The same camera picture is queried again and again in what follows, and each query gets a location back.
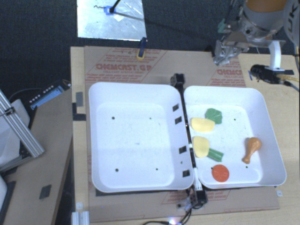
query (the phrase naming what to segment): orange plastic drumstick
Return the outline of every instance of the orange plastic drumstick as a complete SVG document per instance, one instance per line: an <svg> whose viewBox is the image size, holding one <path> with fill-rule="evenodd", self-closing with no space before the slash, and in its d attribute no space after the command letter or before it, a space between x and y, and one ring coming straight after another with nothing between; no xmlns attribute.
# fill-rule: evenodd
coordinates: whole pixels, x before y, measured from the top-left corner
<svg viewBox="0 0 300 225"><path fill-rule="evenodd" d="M248 150L247 150L247 154L246 156L242 159L242 161L246 164L249 164L250 163L250 158L252 156L252 154L259 150L262 146L262 142L256 138L256 137L251 137L249 140L248 140Z"/></svg>

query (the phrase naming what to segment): yellow plastic cheese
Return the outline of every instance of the yellow plastic cheese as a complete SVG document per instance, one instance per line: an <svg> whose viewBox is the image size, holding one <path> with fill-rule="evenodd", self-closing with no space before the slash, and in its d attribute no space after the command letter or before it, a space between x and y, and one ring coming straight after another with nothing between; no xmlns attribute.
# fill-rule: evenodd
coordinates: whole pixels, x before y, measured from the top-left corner
<svg viewBox="0 0 300 225"><path fill-rule="evenodd" d="M192 118L192 129L197 132L210 132L215 127L215 122L206 118Z"/></svg>
<svg viewBox="0 0 300 225"><path fill-rule="evenodd" d="M193 137L193 147L197 158L206 157L210 151L210 142L205 137Z"/></svg>

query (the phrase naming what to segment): wooden table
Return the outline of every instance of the wooden table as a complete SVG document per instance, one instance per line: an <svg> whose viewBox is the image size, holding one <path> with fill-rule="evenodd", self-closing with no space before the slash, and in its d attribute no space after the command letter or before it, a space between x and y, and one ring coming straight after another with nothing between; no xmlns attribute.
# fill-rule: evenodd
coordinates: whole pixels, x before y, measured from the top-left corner
<svg viewBox="0 0 300 225"><path fill-rule="evenodd" d="M77 91L83 91L84 93L84 78L80 75L84 73L83 53L83 49L79 47L73 48L71 52L73 103L76 102L75 97ZM282 192L282 196L278 198L280 209L191 216L188 225L210 225L212 221L215 225L297 224L300 220L299 93L296 90L283 85L271 85L265 82L250 80L248 70L254 64L269 64L269 55L241 54L239 56L239 61L246 86L259 90L265 98L270 119L285 164L287 180L283 185L277 188L277 190ZM295 73L298 72L293 56L283 55L281 67L284 69L293 69ZM86 113L84 104L77 108L77 113ZM86 126L80 121L74 122L73 126L75 142L75 201L78 203L76 211L81 212L89 210L87 149L86 146L84 146L84 144L86 144ZM167 221L167 218L156 220ZM141 225L146 221L149 221L149 219L93 223L93 225Z"/></svg>
<svg viewBox="0 0 300 225"><path fill-rule="evenodd" d="M55 224L71 156L71 90L37 109L31 132L45 152L5 177L15 188L4 225ZM43 188L50 193L40 199Z"/></svg>

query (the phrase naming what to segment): aluminum foil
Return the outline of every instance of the aluminum foil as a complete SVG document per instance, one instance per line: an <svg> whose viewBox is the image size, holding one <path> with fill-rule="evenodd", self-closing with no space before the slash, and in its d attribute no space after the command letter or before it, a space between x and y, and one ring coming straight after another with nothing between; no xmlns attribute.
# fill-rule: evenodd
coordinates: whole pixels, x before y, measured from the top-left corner
<svg viewBox="0 0 300 225"><path fill-rule="evenodd" d="M77 0L80 38L140 41L147 37L142 0L121 0L114 14L105 13L117 0Z"/></svg>

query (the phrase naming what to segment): cardboard sheet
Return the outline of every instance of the cardboard sheet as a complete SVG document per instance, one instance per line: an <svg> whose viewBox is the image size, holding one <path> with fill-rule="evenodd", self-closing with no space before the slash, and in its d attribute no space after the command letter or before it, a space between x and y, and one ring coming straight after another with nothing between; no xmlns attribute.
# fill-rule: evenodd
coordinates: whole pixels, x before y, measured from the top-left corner
<svg viewBox="0 0 300 225"><path fill-rule="evenodd" d="M103 194L91 181L90 120L88 90L93 83L169 84L175 73L184 73L186 83L202 86L245 87L238 58L217 67L209 52L146 50L138 61L137 49L85 47L85 94L89 168L90 222L174 217L185 214L177 204L186 199L186 191ZM193 215L279 209L274 187L210 190L208 203Z"/></svg>

